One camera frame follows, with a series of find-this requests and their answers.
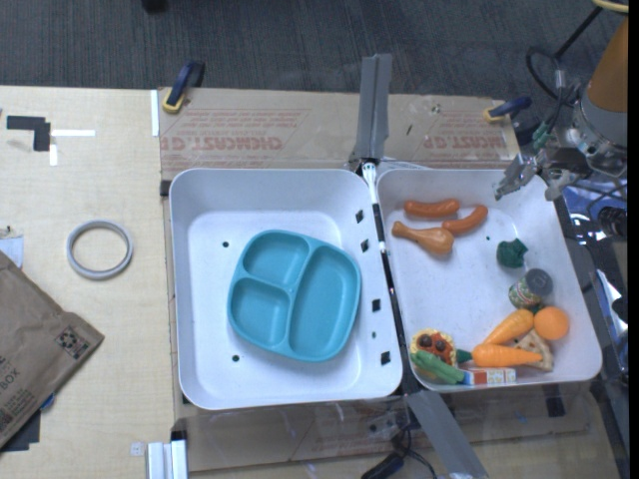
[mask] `blue clamp handle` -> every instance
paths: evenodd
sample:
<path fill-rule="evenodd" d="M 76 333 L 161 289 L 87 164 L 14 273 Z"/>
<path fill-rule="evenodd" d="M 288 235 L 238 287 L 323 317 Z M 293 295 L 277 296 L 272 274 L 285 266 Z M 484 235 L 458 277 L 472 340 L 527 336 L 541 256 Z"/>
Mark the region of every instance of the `blue clamp handle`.
<path fill-rule="evenodd" d="M 167 94 L 164 101 L 162 102 L 162 108 L 170 114 L 178 113 L 182 108 L 182 104 L 184 103 L 185 90 L 189 86 L 202 86 L 202 81 L 204 80 L 204 72 L 204 62 L 195 62 L 192 60 L 188 61 L 180 70 L 178 78 L 176 78 L 171 92 Z"/>
<path fill-rule="evenodd" d="M 516 114 L 530 105 L 532 105 L 532 100 L 528 96 L 521 96 L 514 100 L 506 101 L 497 107 L 484 110 L 483 117 L 489 123 L 501 121 L 506 114 Z"/>

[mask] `tape roll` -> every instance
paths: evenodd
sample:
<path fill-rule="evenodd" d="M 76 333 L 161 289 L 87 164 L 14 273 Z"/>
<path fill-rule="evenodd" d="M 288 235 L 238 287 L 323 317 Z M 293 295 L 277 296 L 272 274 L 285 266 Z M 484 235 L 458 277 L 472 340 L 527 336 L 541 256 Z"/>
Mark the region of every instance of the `tape roll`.
<path fill-rule="evenodd" d="M 118 236 L 120 236 L 122 240 L 124 240 L 124 243 L 127 246 L 127 251 L 125 252 L 124 258 L 114 267 L 102 270 L 88 269 L 87 267 L 82 266 L 73 255 L 73 247 L 76 243 L 76 240 L 83 233 L 92 229 L 106 229 L 108 231 L 113 231 Z M 109 220 L 88 221 L 85 224 L 81 224 L 80 226 L 77 226 L 75 229 L 73 229 L 69 234 L 69 237 L 67 238 L 67 259 L 69 260 L 71 268 L 74 269 L 77 273 L 91 280 L 105 280 L 117 275 L 129 265 L 132 256 L 133 240 L 131 239 L 131 235 L 122 226 Z"/>

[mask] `blue divided plate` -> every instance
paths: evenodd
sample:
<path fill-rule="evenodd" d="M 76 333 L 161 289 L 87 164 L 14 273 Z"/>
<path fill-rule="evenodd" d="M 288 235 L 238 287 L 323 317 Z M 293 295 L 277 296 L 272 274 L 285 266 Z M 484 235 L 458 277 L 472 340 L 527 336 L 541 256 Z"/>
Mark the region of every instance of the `blue divided plate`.
<path fill-rule="evenodd" d="M 343 250 L 289 231 L 254 236 L 236 266 L 227 304 L 233 329 L 297 360 L 336 356 L 352 330 L 361 276 Z"/>

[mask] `carpeted floor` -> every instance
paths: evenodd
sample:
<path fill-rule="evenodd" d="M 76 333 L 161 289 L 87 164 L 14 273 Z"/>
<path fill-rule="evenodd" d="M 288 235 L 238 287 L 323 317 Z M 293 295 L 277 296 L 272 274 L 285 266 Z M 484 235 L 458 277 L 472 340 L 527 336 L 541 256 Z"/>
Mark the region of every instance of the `carpeted floor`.
<path fill-rule="evenodd" d="M 0 0 L 0 84 L 148 89 L 186 60 L 204 87 L 358 92 L 361 58 L 393 55 L 392 93 L 533 98 L 525 65 L 555 52 L 591 0 Z M 601 12 L 562 57 L 587 82 L 621 17 Z M 551 84 L 553 66 L 536 69 Z"/>

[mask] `wooden table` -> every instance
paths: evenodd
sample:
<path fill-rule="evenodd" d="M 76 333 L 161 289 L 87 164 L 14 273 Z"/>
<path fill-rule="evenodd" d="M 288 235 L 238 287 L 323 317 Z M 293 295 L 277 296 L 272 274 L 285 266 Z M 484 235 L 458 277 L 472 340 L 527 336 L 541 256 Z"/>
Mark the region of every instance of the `wooden table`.
<path fill-rule="evenodd" d="M 106 335 L 43 412 L 40 442 L 26 452 L 0 453 L 0 476 L 145 477 L 146 443 L 168 441 L 176 416 L 152 91 L 0 87 L 0 107 L 0 222 L 24 234 L 25 273 Z M 58 165 L 52 167 L 47 153 L 32 150 L 32 132 L 6 129 L 7 115 L 44 117 L 52 130 L 95 130 L 96 136 L 58 139 Z M 65 254 L 68 234 L 93 219 L 118 222 L 134 241 L 129 267 L 105 281 L 78 275 Z M 78 242 L 78 258 L 96 268 L 112 266 L 123 252 L 108 233 L 92 232 Z M 584 430 L 498 441 L 490 424 L 477 425 L 473 448 L 490 477 L 616 477 L 600 412 L 582 390 L 577 395 L 579 409 L 587 412 Z M 251 452 L 250 442 L 246 447 Z M 421 452 L 443 471 L 431 448 Z M 194 476 L 359 477 L 382 457 Z M 397 477 L 423 470 L 410 460 Z"/>

